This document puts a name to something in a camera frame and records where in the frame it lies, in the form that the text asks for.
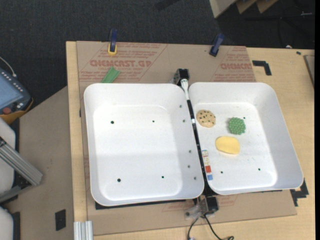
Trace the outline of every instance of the black fabric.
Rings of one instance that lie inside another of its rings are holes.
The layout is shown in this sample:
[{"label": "black fabric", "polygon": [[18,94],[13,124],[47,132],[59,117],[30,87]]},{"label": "black fabric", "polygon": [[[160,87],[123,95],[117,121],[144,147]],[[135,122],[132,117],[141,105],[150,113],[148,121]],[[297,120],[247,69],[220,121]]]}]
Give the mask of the black fabric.
[{"label": "black fabric", "polygon": [[[170,3],[159,10],[164,1]],[[66,41],[105,41],[114,28],[120,42],[209,45],[223,33],[223,45],[314,49],[285,22],[245,20],[291,13],[291,8],[314,12],[315,0],[279,0],[263,14],[255,4],[239,14],[233,4],[218,18],[209,0],[0,0],[0,56],[35,107],[67,85]],[[295,21],[314,37],[314,19]],[[0,67],[7,69],[2,61]]]}]

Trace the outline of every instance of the blue clamp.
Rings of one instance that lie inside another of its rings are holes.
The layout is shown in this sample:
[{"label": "blue clamp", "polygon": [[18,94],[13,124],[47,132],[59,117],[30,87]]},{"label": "blue clamp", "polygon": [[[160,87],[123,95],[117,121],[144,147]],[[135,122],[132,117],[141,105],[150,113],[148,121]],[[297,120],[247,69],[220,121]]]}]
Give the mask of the blue clamp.
[{"label": "blue clamp", "polygon": [[219,51],[219,46],[222,44],[222,42],[225,40],[225,35],[220,33],[216,36],[213,46],[210,49],[209,54],[216,57]]},{"label": "blue clamp", "polygon": [[111,29],[109,34],[110,43],[108,45],[108,54],[115,55],[117,53],[117,33],[118,31],[116,29]]}]

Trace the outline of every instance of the tray with toy food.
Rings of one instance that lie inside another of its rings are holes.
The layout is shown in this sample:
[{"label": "tray with toy food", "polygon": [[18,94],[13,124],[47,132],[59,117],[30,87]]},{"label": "tray with toy food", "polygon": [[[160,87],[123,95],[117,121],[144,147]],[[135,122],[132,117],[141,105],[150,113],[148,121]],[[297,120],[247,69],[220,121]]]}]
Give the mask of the tray with toy food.
[{"label": "tray with toy food", "polygon": [[194,199],[205,183],[230,195],[303,182],[267,84],[94,83],[84,107],[91,193],[103,206]]}]

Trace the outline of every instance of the yellow oval object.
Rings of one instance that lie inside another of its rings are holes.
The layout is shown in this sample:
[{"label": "yellow oval object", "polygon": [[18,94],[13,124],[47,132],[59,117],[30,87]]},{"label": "yellow oval object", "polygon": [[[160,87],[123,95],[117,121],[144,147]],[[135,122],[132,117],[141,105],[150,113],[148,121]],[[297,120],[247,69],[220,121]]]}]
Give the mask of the yellow oval object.
[{"label": "yellow oval object", "polygon": [[235,137],[221,136],[215,140],[215,147],[221,152],[237,155],[240,152],[240,143]]}]

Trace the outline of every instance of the red and blue label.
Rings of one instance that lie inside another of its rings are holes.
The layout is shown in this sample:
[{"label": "red and blue label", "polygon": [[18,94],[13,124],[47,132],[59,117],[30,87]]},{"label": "red and blue label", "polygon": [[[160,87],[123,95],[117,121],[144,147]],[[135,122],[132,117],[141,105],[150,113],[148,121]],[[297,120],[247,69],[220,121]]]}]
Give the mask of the red and blue label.
[{"label": "red and blue label", "polygon": [[212,181],[214,179],[214,177],[212,175],[210,161],[209,161],[209,154],[208,154],[207,150],[202,150],[202,158],[203,158],[206,178],[208,181]]}]

